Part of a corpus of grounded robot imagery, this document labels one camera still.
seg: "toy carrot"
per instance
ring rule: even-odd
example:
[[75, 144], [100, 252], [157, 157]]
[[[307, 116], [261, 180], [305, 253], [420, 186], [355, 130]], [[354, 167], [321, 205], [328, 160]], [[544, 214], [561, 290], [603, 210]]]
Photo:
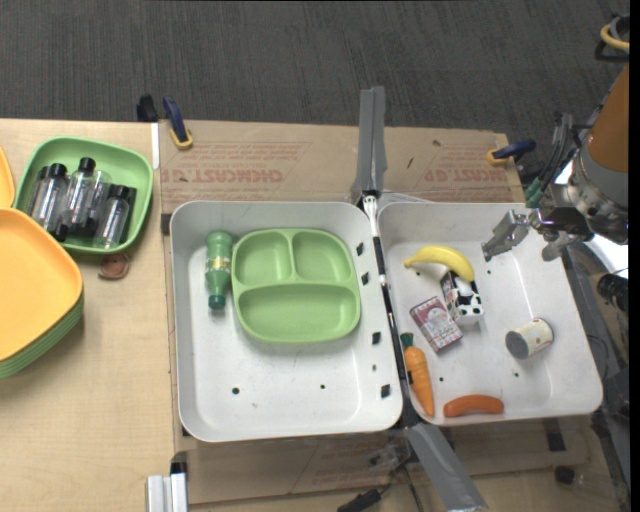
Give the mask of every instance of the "toy carrot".
[[413, 335], [403, 333], [400, 336], [404, 349], [404, 361], [407, 365], [407, 372], [411, 376], [411, 389], [418, 397], [427, 415], [434, 415], [433, 389], [431, 388], [431, 377], [427, 358], [424, 352], [413, 345]]

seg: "pink box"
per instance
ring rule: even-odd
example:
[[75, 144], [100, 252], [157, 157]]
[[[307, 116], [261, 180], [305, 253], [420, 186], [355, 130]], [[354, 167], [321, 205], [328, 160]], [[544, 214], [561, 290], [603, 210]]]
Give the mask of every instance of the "pink box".
[[438, 297], [412, 307], [409, 313], [436, 352], [462, 338], [462, 331]]

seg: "banana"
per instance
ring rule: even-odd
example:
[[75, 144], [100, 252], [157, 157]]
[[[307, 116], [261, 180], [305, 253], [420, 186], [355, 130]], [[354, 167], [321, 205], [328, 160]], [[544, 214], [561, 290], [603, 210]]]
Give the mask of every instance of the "banana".
[[404, 266], [410, 267], [414, 263], [440, 263], [453, 270], [463, 279], [471, 282], [475, 274], [473, 266], [460, 251], [446, 245], [425, 245], [411, 258], [404, 260]]

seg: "blue clamp handle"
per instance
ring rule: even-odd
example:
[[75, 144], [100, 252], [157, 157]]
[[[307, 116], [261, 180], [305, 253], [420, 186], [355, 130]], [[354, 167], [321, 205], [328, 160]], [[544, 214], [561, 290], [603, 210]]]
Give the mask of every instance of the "blue clamp handle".
[[180, 113], [178, 104], [173, 99], [173, 96], [165, 96], [162, 98], [162, 106], [167, 112], [167, 117], [171, 121], [171, 126], [173, 127], [173, 131], [175, 132], [178, 140], [180, 142], [188, 141], [189, 135], [187, 134], [187, 129], [184, 126], [184, 121], [182, 120], [182, 114]]
[[503, 158], [509, 158], [512, 156], [517, 161], [521, 156], [536, 149], [536, 146], [536, 141], [533, 139], [521, 140], [520, 142], [515, 142], [503, 147], [502, 149], [493, 151], [491, 155], [496, 160], [502, 160]]

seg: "orange object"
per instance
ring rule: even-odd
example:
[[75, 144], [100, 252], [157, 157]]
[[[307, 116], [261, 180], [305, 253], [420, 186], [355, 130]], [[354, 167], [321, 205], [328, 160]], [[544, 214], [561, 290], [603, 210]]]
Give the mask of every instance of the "orange object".
[[502, 414], [504, 403], [489, 395], [465, 395], [444, 404], [445, 418], [455, 418], [463, 414]]
[[602, 167], [629, 172], [629, 64], [605, 99], [587, 138], [587, 148]]
[[15, 197], [9, 162], [0, 146], [0, 208], [10, 208]]
[[407, 371], [411, 373], [411, 389], [427, 414], [433, 416], [433, 389], [424, 352], [414, 346], [407, 347], [404, 351], [404, 360], [407, 364]]
[[0, 208], [0, 362], [62, 321], [82, 295], [75, 261], [27, 214]]
[[117, 252], [102, 258], [98, 276], [102, 279], [122, 279], [128, 271], [129, 257], [123, 252]]

